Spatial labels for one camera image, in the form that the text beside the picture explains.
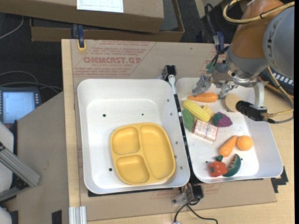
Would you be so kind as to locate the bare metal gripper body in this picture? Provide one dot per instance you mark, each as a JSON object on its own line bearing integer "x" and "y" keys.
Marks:
{"x": 223, "y": 76}

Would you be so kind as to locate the yellow wedge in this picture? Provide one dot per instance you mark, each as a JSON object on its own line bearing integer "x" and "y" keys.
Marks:
{"x": 209, "y": 110}

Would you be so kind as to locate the yellow divided plate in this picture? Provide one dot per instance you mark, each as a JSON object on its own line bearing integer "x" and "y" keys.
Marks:
{"x": 154, "y": 148}

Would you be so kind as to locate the yellow corn cob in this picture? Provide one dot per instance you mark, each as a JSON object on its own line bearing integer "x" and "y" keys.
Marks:
{"x": 196, "y": 110}

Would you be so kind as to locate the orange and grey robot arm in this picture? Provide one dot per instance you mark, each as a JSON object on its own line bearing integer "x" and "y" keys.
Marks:
{"x": 252, "y": 41}

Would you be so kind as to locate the tan round biscuit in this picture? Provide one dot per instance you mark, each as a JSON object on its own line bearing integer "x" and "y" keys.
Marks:
{"x": 231, "y": 102}

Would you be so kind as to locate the green watermelon slice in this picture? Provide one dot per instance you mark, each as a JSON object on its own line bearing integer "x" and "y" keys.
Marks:
{"x": 236, "y": 165}

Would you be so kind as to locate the orange fruit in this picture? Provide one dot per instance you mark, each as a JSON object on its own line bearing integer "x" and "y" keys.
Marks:
{"x": 244, "y": 143}

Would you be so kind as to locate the open brown cardboard box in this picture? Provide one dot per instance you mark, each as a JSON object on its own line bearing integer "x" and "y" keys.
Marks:
{"x": 105, "y": 35}

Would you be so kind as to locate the pink and white carton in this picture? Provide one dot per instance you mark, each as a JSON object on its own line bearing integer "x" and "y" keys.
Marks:
{"x": 205, "y": 130}

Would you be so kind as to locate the brown cardboard board red print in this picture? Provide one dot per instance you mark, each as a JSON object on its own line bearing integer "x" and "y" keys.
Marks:
{"x": 130, "y": 59}

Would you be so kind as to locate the white plastic tray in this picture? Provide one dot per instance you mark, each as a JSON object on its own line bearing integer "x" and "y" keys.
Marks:
{"x": 121, "y": 101}
{"x": 254, "y": 134}

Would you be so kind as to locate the brown cardboard box white label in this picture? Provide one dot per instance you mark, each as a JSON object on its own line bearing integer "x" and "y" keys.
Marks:
{"x": 46, "y": 3}

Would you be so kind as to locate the green lettuce leaf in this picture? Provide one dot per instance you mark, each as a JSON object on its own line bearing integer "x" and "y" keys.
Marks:
{"x": 188, "y": 120}

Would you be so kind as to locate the red bell pepper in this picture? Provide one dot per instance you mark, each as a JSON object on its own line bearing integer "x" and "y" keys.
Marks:
{"x": 217, "y": 169}

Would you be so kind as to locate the black cylinder on white bracket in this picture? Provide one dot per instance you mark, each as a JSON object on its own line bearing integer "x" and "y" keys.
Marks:
{"x": 247, "y": 109}

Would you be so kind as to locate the orange carrot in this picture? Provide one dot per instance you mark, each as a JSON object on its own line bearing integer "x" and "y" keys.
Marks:
{"x": 227, "y": 147}
{"x": 205, "y": 97}

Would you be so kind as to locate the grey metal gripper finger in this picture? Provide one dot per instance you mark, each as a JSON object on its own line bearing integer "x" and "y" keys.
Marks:
{"x": 202, "y": 85}
{"x": 224, "y": 90}

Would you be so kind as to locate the thin black and white rod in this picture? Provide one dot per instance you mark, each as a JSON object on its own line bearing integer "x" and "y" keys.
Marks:
{"x": 179, "y": 111}

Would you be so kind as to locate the purple grapes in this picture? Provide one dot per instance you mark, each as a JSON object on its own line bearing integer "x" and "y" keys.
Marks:
{"x": 223, "y": 121}

